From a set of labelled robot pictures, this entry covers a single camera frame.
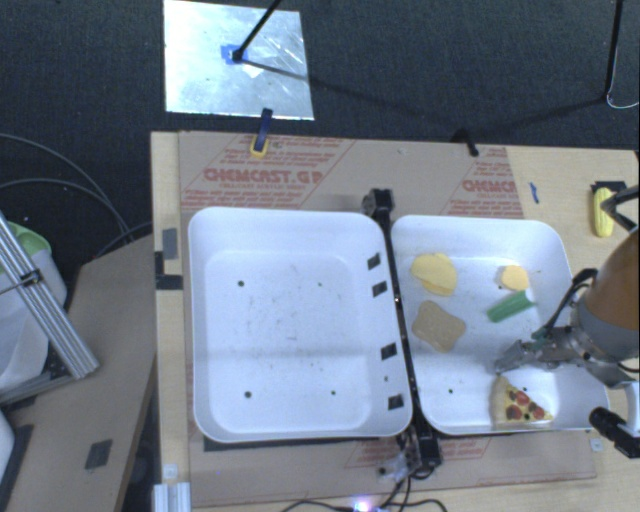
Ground toy pizza slice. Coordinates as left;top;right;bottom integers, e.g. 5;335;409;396
488;374;556;431

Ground thin black rod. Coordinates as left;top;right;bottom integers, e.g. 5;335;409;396
375;199;432;454

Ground tan toy bread slice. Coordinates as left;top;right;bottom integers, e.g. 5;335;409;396
410;299;468;354

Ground brown cardboard board red print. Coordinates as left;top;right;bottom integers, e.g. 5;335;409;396
176;130;599;509

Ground green toy celery stick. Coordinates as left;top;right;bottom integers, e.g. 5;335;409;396
485;290;539;324

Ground small yellow toy biscuit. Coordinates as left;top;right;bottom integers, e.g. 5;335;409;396
494;264;531;293

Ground white plastic tray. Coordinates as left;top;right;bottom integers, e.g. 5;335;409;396
187;205;415;445
389;214;612;436

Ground yellow toy crisps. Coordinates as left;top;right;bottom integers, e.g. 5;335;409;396
409;252;459;298

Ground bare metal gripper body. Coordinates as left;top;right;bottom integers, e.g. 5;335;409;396
530;326;634;389

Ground black block with thin wires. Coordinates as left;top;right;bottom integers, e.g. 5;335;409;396
394;428;444;477
361;187;397;217

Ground black cylinder on white bracket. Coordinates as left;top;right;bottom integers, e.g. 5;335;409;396
588;379;640;460

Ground yellow toy corn cob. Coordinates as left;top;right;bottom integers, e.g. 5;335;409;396
590;186;616;238

